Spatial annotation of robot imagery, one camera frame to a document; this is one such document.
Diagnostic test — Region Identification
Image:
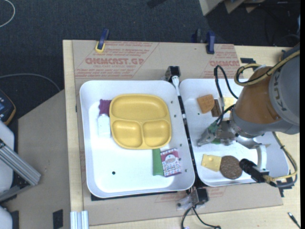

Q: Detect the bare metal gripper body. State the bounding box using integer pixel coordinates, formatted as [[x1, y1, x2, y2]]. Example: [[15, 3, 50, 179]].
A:
[[215, 120, 241, 146]]

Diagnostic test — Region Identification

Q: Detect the white plastic tray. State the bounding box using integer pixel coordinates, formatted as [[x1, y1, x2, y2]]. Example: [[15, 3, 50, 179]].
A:
[[79, 80, 196, 198], [178, 78, 290, 187]]

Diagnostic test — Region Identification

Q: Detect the yellow cheese slice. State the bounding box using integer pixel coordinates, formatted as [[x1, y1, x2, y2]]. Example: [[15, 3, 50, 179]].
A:
[[200, 154, 223, 173]]

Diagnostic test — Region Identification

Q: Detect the brown round biscuit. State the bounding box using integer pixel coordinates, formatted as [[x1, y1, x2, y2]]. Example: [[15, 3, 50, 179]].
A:
[[219, 155, 244, 180]]

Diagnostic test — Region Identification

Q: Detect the yellow flat slice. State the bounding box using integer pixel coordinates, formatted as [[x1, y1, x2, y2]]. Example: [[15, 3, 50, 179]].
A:
[[222, 96, 236, 115]]

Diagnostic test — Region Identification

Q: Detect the thin black and white rod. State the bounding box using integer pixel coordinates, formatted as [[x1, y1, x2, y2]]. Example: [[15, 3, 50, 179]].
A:
[[172, 76, 197, 188]]

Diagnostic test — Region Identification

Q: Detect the orange waffle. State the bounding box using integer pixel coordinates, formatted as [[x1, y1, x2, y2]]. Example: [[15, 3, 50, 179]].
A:
[[196, 94, 215, 115]]

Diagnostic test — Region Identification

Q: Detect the pink printed carton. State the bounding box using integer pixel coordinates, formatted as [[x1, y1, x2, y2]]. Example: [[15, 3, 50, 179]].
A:
[[160, 147, 183, 178]]

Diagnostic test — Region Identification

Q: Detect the green stick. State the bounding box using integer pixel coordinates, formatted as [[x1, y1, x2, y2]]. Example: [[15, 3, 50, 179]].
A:
[[152, 148, 165, 177]]

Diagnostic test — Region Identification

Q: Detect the yellow divided plate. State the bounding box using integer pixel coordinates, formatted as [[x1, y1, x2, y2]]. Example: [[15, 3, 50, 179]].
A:
[[109, 94, 173, 150]]

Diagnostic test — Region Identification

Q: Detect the brown cardboard board red print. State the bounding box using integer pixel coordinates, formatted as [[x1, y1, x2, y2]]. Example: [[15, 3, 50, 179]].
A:
[[71, 40, 284, 226]]

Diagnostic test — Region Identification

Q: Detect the white bottle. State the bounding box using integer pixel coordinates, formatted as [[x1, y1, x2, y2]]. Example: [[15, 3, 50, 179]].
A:
[[97, 113, 112, 138]]

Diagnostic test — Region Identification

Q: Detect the black cylinder on white bracket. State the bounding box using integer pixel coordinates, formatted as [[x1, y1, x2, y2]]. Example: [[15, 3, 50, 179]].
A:
[[239, 144, 270, 184]]

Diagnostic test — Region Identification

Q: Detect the black block with thin wires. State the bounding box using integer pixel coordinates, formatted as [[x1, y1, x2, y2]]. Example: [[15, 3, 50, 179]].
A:
[[176, 187, 210, 211], [166, 65, 181, 81]]

